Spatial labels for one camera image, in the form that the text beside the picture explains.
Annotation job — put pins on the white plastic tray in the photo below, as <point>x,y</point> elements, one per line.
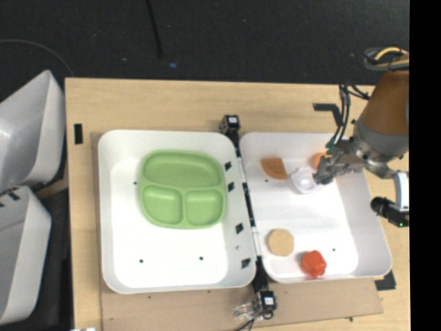
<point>310,219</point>
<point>172,253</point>

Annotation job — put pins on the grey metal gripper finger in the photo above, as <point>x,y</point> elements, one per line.
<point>317,179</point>
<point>328,180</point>

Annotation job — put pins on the thin black and white rod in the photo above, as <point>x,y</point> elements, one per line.
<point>248,202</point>

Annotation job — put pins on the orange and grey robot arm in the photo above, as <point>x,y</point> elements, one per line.
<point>386,109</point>

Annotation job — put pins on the orange round toy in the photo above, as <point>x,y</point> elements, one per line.
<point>317,160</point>

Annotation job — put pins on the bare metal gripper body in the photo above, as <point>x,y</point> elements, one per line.
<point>344,159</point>

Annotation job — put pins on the tan round biscuit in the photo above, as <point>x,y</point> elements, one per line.
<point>280,242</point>

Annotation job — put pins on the green divided plate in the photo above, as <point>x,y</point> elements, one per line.
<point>181,188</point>

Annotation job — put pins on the orange pizza slice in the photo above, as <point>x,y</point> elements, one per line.
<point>274,168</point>

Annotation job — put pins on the black cylinder on white bracket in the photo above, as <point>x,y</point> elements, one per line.
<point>387,209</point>

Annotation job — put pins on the red bell pepper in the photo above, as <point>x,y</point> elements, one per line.
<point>313,264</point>

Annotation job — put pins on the small white cup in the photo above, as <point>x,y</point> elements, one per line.
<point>303,181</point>

